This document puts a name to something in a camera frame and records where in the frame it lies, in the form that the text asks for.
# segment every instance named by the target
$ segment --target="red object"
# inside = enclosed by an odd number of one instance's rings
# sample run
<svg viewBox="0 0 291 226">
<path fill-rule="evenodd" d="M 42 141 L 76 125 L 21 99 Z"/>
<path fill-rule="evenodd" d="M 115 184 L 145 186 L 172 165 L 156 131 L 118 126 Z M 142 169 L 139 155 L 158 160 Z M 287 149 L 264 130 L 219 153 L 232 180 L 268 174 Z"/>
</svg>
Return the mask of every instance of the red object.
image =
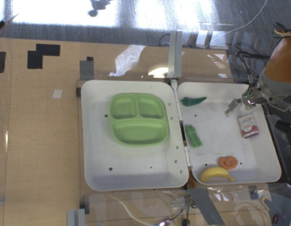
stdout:
<svg viewBox="0 0 291 226">
<path fill-rule="evenodd" d="M 244 138 L 249 138 L 259 133 L 258 126 L 252 113 L 240 117 L 239 123 Z"/>
<path fill-rule="evenodd" d="M 273 218 L 272 218 L 272 223 L 273 223 L 273 224 L 277 224 L 278 221 L 279 221 L 279 215 L 274 214 L 274 215 L 273 215 Z"/>
</svg>

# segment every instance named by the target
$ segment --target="orange toy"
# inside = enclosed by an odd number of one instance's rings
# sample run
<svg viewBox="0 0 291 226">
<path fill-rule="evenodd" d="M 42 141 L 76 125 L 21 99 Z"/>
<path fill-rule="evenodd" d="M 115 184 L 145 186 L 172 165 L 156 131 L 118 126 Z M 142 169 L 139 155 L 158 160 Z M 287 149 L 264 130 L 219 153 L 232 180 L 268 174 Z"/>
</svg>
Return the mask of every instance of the orange toy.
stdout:
<svg viewBox="0 0 291 226">
<path fill-rule="evenodd" d="M 233 156 L 229 156 L 229 157 L 221 157 L 218 161 L 218 165 L 220 167 L 225 168 L 226 170 L 230 170 L 233 169 L 237 166 L 238 164 L 238 160 L 233 157 Z"/>
</svg>

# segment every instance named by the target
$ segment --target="wooden surface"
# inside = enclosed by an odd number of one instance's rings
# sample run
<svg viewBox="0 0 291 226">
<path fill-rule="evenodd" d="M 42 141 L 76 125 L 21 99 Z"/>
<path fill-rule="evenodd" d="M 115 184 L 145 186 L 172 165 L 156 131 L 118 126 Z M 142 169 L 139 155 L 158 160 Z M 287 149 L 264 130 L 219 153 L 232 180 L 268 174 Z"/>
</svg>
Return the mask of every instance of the wooden surface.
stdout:
<svg viewBox="0 0 291 226">
<path fill-rule="evenodd" d="M 44 56 L 43 69 L 27 69 L 27 51 L 35 50 L 36 43 L 59 44 L 61 54 L 59 57 Z M 9 135 L 7 157 L 4 147 L 0 147 L 0 196 L 5 196 L 5 204 L 0 205 L 0 226 L 66 226 L 67 210 L 78 209 L 82 192 L 93 192 L 81 187 L 85 181 L 80 173 L 78 134 L 81 128 L 75 93 L 80 79 L 79 64 L 87 56 L 94 57 L 96 78 L 111 78 L 109 74 L 117 71 L 116 57 L 128 47 L 0 39 L 0 51 L 7 53 L 8 65 L 0 74 L 0 122 L 3 122 L 0 145 L 5 145 L 2 133 L 8 130 Z M 232 81 L 229 65 L 224 61 L 215 64 L 216 58 L 211 60 L 207 54 L 212 51 L 206 51 L 204 56 L 199 50 L 187 49 L 184 53 L 183 74 L 197 76 L 198 80 Z M 135 68 L 117 79 L 133 80 L 144 76 L 141 79 L 152 80 L 148 76 L 149 67 L 166 63 L 167 54 L 166 48 L 146 47 Z M 227 79 L 221 79 L 218 66 Z M 56 89 L 62 90 L 61 98 L 53 98 Z M 152 193 L 143 192 L 143 196 L 151 198 Z M 154 206 L 156 200 L 154 197 L 148 200 L 147 207 Z M 107 226 L 144 225 L 140 220 L 157 223 L 156 218 L 138 214 L 139 220 L 132 219 L 123 204 L 111 202 L 106 206 L 109 217 L 104 223 Z M 125 204 L 133 210 L 132 200 Z M 228 222 L 233 222 L 228 225 L 235 225 L 232 212 L 222 214 L 228 214 Z M 158 209 L 158 215 L 166 214 Z M 241 212 L 239 217 L 249 218 L 249 213 Z M 198 211 L 191 212 L 190 219 L 191 225 L 205 225 Z"/>
</svg>

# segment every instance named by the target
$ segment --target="small box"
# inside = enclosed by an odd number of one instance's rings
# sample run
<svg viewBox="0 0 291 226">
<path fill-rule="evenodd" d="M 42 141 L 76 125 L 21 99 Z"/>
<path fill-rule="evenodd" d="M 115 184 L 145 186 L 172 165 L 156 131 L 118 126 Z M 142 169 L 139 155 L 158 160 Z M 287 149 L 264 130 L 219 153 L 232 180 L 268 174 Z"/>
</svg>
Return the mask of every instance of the small box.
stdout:
<svg viewBox="0 0 291 226">
<path fill-rule="evenodd" d="M 252 113 L 240 117 L 239 123 L 244 138 L 249 138 L 259 134 L 258 126 Z"/>
</svg>

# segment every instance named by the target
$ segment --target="green divided plate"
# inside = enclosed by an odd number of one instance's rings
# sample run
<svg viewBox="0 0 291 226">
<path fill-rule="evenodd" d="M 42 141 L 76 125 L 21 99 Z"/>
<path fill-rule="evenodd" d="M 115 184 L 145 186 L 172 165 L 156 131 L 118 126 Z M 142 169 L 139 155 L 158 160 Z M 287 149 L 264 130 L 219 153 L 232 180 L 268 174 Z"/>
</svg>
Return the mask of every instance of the green divided plate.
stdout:
<svg viewBox="0 0 291 226">
<path fill-rule="evenodd" d="M 157 145 L 169 136 L 163 102 L 150 94 L 116 95 L 110 103 L 109 118 L 112 135 L 122 145 Z"/>
</svg>

